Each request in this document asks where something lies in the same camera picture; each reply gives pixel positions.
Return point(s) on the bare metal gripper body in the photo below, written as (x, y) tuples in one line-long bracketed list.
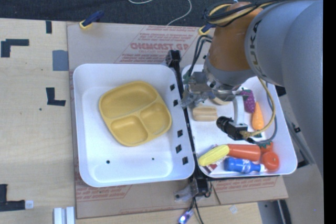
[(199, 84)]

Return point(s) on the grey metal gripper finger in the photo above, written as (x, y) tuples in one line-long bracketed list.
[(197, 102), (185, 102)]

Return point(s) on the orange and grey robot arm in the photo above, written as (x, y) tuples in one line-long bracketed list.
[(288, 42)]

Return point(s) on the beige bread bun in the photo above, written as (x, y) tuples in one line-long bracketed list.
[(204, 114)]

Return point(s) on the thin black rod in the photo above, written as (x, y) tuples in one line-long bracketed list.
[(189, 123)]

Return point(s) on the beige round biscuit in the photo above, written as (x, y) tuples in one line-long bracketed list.
[(221, 101)]

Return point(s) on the white plastic tray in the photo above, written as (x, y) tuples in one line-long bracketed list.
[(131, 165), (207, 133)]

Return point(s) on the purple grapes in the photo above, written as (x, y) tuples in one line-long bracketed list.
[(250, 102)]

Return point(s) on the yellow divided plate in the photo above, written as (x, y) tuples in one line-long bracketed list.
[(131, 110)]

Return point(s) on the yellow corn cob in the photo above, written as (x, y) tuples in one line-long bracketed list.
[(214, 155)]

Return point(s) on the orange carrot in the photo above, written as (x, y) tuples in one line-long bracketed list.
[(257, 119)]

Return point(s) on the orange sausage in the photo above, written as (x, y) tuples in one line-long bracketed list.
[(244, 152)]

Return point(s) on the blue bottle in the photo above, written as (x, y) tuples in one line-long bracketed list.
[(236, 164)]

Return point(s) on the red strawberry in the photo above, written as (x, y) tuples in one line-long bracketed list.
[(266, 147)]

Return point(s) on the orange tomato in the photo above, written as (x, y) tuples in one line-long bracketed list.
[(271, 161)]

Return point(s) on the brown cardboard board red print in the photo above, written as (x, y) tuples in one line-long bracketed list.
[(105, 42)]

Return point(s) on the black cylinder on white bracket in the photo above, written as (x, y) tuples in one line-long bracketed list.
[(231, 127)]

